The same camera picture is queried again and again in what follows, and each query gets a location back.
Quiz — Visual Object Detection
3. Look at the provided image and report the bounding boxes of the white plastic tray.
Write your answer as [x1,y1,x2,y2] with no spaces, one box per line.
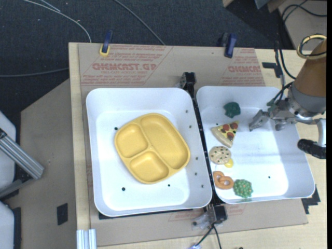
[85,87,214,218]
[196,85,316,205]

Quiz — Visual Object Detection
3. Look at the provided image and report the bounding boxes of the brown cardboard board, red print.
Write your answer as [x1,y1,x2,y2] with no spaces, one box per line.
[77,43,310,247]

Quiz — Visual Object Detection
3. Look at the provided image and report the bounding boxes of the orange pretzel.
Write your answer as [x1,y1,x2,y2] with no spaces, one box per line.
[212,170,234,191]

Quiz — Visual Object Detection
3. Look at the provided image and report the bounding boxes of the beige biscuit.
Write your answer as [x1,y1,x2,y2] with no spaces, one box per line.
[209,145,232,165]

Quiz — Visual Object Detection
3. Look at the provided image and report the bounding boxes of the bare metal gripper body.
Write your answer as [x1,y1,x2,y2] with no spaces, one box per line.
[269,99,319,126]

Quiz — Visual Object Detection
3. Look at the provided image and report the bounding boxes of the pizza slice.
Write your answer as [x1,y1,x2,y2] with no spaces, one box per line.
[210,120,240,149]

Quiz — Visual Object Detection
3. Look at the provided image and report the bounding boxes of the green grapes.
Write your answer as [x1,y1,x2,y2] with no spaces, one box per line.
[232,178,254,199]

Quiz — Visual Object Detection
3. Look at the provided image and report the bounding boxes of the green broccoli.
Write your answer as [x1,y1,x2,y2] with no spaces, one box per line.
[223,102,241,119]

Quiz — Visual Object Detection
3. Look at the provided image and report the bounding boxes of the thin black rod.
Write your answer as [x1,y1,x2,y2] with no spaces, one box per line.
[189,86,216,208]

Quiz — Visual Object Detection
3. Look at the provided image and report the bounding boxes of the black cylinder on white bracket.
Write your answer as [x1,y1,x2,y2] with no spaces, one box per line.
[297,118,327,160]

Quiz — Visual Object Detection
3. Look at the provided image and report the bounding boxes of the yellow divided plate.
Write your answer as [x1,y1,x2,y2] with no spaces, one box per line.
[114,113,191,185]

